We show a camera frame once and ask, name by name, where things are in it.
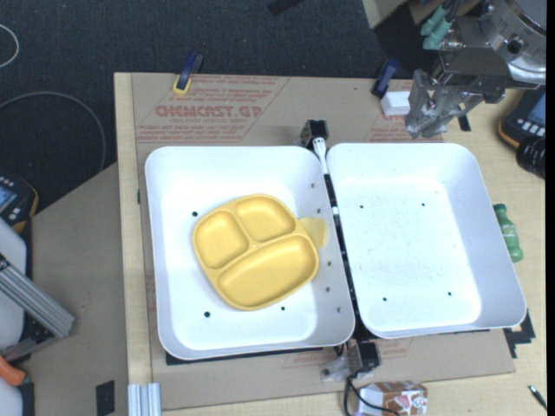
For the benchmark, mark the brown and white carton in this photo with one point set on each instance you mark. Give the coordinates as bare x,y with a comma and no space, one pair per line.
399,399

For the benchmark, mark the yellow divided plate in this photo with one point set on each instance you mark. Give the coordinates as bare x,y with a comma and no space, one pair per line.
256,254

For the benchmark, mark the thin black and white rod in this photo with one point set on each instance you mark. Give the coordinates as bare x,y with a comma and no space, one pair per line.
331,197

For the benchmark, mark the green plastic bottle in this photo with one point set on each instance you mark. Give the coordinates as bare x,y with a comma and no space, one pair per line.
508,232

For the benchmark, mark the white plastic tray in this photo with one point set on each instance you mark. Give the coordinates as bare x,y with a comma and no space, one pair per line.
243,327
416,249

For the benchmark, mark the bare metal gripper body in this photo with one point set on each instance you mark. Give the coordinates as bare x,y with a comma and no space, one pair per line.
472,54

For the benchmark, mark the white rectangular block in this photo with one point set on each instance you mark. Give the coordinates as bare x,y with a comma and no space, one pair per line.
395,103

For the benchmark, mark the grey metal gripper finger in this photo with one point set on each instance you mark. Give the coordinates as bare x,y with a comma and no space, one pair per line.
446,111
417,102

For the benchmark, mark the brown cardboard board red print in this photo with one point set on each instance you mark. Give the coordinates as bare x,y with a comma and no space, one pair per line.
260,115

